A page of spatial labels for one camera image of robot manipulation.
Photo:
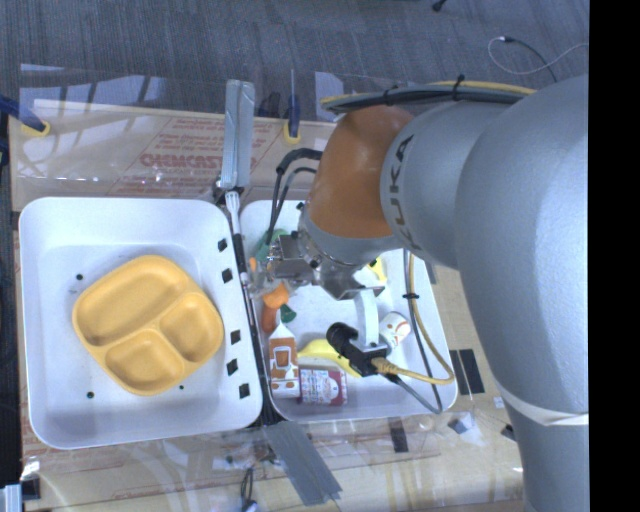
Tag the black cylinder on white bracket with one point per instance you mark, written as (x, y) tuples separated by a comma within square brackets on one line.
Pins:
[(352, 347)]

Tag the red and white packet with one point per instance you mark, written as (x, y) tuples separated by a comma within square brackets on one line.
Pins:
[(322, 386)]

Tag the small green toy piece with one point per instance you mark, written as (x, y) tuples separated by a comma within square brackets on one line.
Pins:
[(288, 313)]

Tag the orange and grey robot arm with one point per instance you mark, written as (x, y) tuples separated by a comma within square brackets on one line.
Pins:
[(505, 210)]

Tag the yellow banana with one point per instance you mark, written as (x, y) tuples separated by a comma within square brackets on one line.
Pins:
[(317, 350)]

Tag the white can with orange print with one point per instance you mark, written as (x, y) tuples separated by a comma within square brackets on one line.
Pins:
[(395, 327)]

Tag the white and orange carton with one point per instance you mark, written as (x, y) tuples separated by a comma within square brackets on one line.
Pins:
[(283, 360)]

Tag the orange carrot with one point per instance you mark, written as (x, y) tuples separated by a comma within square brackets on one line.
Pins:
[(272, 307)]

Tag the brown cardboard board red print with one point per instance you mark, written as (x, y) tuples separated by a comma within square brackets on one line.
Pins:
[(165, 160)]

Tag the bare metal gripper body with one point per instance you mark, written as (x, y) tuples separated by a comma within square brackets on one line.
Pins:
[(300, 262)]

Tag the white plastic tray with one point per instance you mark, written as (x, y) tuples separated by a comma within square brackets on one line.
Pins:
[(125, 225), (325, 312)]

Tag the yellow divided plate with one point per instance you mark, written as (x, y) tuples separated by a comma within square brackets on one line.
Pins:
[(145, 325)]

